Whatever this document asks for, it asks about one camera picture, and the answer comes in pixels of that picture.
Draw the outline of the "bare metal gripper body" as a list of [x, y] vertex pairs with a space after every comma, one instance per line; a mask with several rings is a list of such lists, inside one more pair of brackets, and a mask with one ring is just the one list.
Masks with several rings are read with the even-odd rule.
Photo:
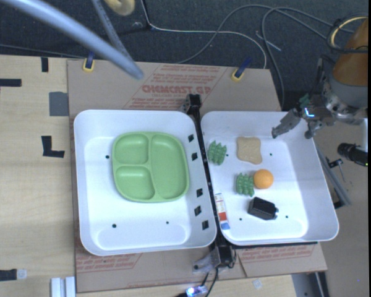
[[359, 125], [367, 119], [366, 108], [349, 106], [333, 94], [306, 94], [299, 100], [299, 108], [309, 128], [332, 126], [335, 122]]

